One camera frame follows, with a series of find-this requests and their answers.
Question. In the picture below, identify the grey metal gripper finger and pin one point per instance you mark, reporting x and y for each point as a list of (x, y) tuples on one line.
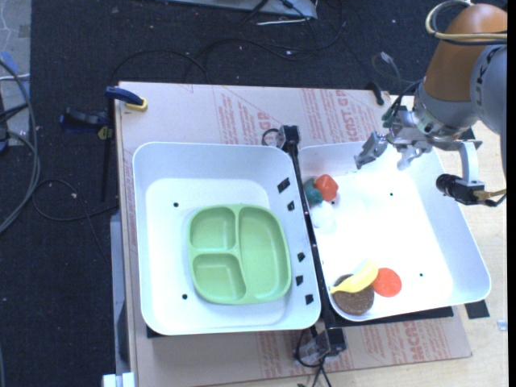
[(369, 151), (409, 159)]

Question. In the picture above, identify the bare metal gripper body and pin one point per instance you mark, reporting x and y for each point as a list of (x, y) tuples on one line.
[(407, 129)]

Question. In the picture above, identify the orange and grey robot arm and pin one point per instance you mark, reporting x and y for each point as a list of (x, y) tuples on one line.
[(463, 71)]

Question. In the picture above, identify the teal toy vegetable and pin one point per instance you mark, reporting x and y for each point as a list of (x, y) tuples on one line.
[(311, 194)]

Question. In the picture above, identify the white plastic tray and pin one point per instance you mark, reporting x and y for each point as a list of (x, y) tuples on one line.
[(403, 232), (169, 256)]

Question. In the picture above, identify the white round toy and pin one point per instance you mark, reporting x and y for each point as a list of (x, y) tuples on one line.
[(323, 217)]

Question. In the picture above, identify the thin black rod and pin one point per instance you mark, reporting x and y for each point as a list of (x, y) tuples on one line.
[(308, 224)]

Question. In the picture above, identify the orange round slice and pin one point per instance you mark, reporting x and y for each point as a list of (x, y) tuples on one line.
[(388, 282)]

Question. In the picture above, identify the brown cardboard board red print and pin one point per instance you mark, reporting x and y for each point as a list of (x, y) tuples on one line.
[(250, 107)]

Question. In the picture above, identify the yellow banana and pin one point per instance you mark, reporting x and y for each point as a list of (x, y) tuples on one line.
[(359, 280)]

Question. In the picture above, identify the brown round biscuit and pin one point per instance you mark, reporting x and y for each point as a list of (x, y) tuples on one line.
[(354, 301)]

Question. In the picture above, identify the green divided plate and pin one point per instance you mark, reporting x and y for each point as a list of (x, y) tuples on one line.
[(242, 256)]

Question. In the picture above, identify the black cylinder on white bracket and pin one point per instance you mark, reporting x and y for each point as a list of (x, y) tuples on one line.
[(463, 176)]

